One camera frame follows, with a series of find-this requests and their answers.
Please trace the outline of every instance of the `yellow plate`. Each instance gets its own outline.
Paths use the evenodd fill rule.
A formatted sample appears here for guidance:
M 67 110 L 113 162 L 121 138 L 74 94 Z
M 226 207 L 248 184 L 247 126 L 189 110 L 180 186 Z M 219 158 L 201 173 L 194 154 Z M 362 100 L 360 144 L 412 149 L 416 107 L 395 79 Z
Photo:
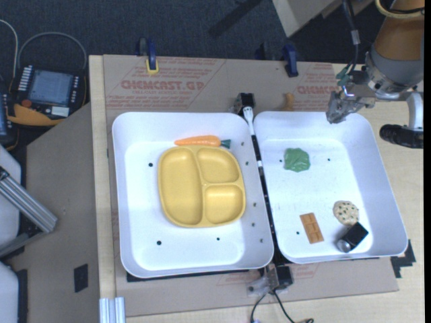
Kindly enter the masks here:
M 235 157 L 220 147 L 179 146 L 158 164 L 162 208 L 184 227 L 232 223 L 245 210 L 244 181 Z

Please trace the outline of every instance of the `toy carrot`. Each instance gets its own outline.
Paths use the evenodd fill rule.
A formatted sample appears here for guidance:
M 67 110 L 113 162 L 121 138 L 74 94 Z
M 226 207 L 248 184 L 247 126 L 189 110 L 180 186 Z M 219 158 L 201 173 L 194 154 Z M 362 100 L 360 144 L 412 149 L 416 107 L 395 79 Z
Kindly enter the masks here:
M 199 145 L 199 146 L 224 146 L 226 148 L 230 147 L 230 140 L 220 140 L 215 135 L 201 135 L 198 137 L 187 137 L 185 139 L 176 140 L 175 145 L 177 146 L 190 146 L 190 145 Z

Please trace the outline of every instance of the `orange carrot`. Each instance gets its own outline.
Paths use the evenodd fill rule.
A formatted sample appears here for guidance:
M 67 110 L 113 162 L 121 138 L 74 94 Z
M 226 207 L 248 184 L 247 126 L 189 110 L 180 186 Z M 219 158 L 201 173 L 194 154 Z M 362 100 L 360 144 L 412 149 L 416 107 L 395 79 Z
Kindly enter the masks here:
M 176 140 L 175 145 L 187 146 L 187 145 L 200 145 L 200 146 L 214 146 L 219 147 L 222 142 L 214 135 L 201 135 L 198 137 L 187 137 L 185 139 Z

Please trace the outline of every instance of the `blue clamp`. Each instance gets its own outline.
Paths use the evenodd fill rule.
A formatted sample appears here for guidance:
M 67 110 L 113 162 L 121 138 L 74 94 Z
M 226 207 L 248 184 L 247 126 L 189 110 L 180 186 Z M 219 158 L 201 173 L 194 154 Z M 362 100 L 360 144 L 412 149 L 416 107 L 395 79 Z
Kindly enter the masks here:
M 284 68 L 286 69 L 289 77 L 297 77 L 298 70 L 296 68 L 296 50 L 294 46 L 287 44 L 281 51 L 283 52 L 284 61 L 288 63 L 286 66 L 284 66 Z
M 137 56 L 148 56 L 147 61 L 147 72 L 154 74 L 159 72 L 159 64 L 156 58 L 156 46 L 150 38 L 141 37 L 136 44 L 135 54 Z

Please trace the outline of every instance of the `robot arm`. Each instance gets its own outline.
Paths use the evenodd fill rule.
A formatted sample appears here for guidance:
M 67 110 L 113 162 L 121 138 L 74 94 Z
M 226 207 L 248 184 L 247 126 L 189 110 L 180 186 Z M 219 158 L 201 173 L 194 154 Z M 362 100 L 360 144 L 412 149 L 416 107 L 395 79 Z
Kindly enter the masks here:
M 331 94 L 327 120 L 339 123 L 380 101 L 406 101 L 409 125 L 385 125 L 380 135 L 392 143 L 423 148 L 423 92 L 414 89 L 424 78 L 425 0 L 395 0 L 390 9 L 381 0 L 376 5 L 386 19 L 362 70 L 337 76 L 342 90 Z

